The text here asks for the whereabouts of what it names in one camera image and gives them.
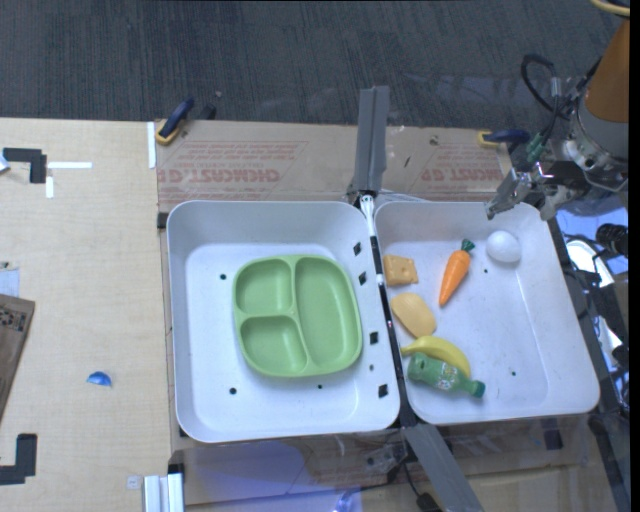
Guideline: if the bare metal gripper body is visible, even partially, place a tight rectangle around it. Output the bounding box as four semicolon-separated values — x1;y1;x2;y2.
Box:
529;139;630;201

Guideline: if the white egg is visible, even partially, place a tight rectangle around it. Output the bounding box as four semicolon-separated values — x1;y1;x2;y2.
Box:
485;229;523;264

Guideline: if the orange carrot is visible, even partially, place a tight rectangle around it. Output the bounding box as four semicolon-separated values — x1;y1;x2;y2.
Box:
438;238;477;308

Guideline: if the yellow cheese wedge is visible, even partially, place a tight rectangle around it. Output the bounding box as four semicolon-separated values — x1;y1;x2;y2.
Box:
382;253;420;288

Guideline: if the white plastic tray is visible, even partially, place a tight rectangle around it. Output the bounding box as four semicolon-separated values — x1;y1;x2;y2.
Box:
166;199;402;445
373;199;602;427

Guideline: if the yellow banana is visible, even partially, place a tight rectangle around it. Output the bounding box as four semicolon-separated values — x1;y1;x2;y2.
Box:
399;334;472;379

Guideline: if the green bottle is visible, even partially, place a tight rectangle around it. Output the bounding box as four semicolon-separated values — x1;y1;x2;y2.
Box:
406;352;487;400

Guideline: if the green divided plate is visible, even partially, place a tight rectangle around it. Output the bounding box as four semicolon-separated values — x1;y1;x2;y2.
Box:
232;253;365;379

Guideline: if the brown cardboard board red print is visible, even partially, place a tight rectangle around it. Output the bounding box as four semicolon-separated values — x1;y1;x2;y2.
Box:
154;118;619;506

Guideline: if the brown paper bag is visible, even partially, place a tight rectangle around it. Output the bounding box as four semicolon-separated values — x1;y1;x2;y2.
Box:
0;293;37;422

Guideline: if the black cylinder on white bracket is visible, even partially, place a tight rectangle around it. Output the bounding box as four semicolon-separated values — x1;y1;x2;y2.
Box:
567;222;630;289

